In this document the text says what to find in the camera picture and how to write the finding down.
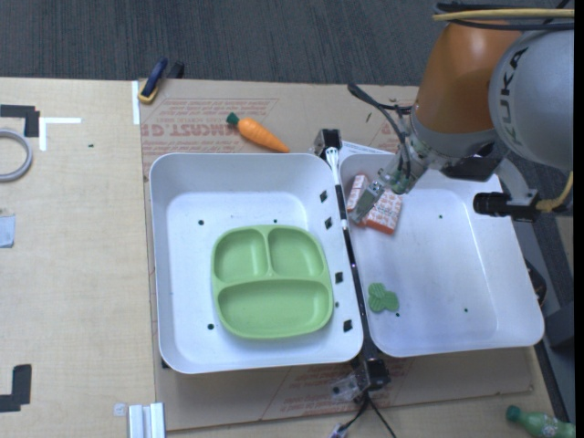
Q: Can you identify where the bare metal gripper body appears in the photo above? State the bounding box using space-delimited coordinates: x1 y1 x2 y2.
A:
377 137 433 195

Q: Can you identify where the orange and white packet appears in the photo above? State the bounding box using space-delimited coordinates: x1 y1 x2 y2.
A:
346 173 404 236

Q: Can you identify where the thin black and white rod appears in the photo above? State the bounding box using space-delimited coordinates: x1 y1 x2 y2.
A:
327 148 373 365

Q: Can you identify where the green ridged slices toy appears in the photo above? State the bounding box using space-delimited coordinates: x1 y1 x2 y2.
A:
367 282 401 314

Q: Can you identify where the white plastic tray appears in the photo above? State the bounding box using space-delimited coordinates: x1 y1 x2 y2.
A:
339 152 546 360
149 151 365 376

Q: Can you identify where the brown cardboard board red print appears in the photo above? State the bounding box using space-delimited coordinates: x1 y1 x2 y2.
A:
138 78 535 433

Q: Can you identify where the orange carrot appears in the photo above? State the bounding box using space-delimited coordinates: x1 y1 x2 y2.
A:
225 111 291 155

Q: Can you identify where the green divided plate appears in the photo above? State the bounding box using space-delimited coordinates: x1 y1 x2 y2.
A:
210 224 336 340

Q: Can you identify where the green plastic bottle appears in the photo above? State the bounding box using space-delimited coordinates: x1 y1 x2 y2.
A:
505 404 575 438

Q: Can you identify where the black block with thin wires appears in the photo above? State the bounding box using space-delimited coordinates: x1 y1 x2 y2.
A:
313 128 343 156
349 358 392 392

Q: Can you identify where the black cylinder on white bracket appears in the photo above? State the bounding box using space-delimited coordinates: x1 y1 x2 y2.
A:
472 162 544 224

